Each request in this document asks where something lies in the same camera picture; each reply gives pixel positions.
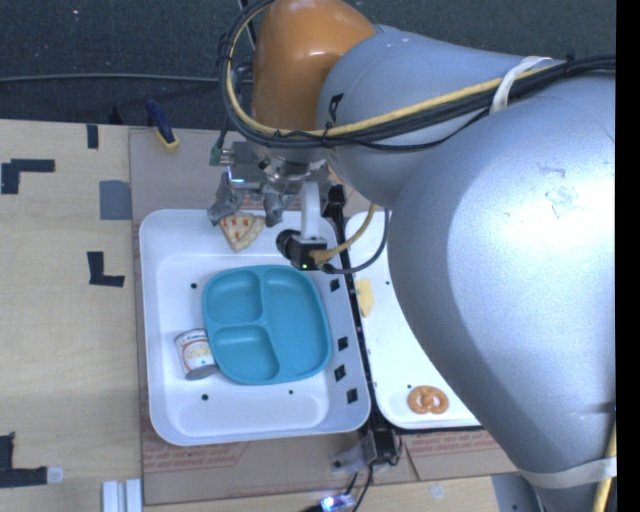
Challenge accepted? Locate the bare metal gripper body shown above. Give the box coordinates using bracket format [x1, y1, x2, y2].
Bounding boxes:
[221, 141, 332, 207]

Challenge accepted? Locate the toy pizza slice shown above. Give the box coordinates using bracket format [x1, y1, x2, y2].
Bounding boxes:
[218, 211, 266, 254]

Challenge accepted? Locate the white plastic tray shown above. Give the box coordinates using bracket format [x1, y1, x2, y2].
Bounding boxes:
[344, 210, 482, 431]
[138, 208, 372, 447]

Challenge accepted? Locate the blue divided plate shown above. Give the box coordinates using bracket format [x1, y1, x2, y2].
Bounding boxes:
[201, 265, 333, 386]

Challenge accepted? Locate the yellow cheese wedge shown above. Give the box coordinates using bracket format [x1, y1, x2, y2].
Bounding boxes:
[354, 278, 375, 318]

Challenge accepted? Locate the thin black and white rod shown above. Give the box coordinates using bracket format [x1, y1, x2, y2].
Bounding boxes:
[335, 209, 386, 431]

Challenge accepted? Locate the small white and orange can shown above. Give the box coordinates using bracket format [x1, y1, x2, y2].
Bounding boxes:
[174, 328, 220, 381]

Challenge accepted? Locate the orange pretzel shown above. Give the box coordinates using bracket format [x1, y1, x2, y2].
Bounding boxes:
[406, 385, 450, 415]

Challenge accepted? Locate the brown cardboard board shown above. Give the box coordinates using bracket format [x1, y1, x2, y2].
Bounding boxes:
[128, 127, 519, 506]

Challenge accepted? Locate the black cylinder on white bracket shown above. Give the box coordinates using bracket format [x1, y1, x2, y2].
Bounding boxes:
[275, 181, 329, 272]

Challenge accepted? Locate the black block with wires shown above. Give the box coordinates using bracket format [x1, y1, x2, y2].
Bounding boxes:
[330, 427, 403, 475]
[323, 183, 347, 219]

